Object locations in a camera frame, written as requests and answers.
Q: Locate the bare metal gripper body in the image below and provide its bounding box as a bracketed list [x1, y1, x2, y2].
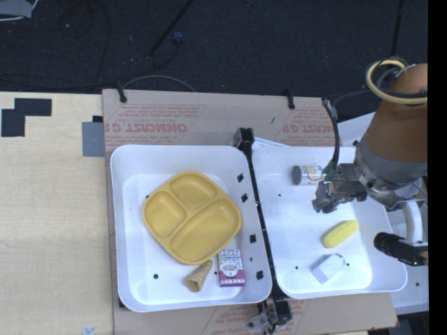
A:
[325, 163, 428, 212]

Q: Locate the small white can grey lid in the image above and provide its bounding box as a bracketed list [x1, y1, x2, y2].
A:
[291, 164, 324, 187]

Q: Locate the yellow corn cob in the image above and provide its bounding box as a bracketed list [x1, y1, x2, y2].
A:
[323, 220, 360, 249]

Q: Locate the white plastic tray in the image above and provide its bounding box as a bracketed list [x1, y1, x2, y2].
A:
[110, 144, 274, 313]
[251, 144, 409, 300]

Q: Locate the thin black rod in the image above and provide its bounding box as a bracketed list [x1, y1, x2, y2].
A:
[243, 141, 284, 310]

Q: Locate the white rounded carton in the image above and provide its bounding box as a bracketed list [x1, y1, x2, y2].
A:
[311, 253, 346, 285]

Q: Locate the white printed paper slip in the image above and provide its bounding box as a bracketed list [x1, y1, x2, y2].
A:
[252, 137, 291, 150]

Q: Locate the red and white carton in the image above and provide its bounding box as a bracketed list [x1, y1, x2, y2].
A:
[217, 248, 247, 288]

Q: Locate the yellow divided plate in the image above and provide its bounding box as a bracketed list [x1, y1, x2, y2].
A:
[141, 171, 243, 266]

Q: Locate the tan waffle cone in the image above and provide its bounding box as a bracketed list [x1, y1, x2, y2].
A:
[182, 260, 214, 293]

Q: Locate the brown cardboard board red print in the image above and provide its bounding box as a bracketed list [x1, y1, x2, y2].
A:
[101, 88, 400, 335]

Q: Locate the black cylinder on white bracket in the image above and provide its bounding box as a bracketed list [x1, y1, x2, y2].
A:
[373, 200, 428, 267]

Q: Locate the black block with wires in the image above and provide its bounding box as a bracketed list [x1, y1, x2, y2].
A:
[233, 127, 255, 150]
[272, 299, 292, 327]

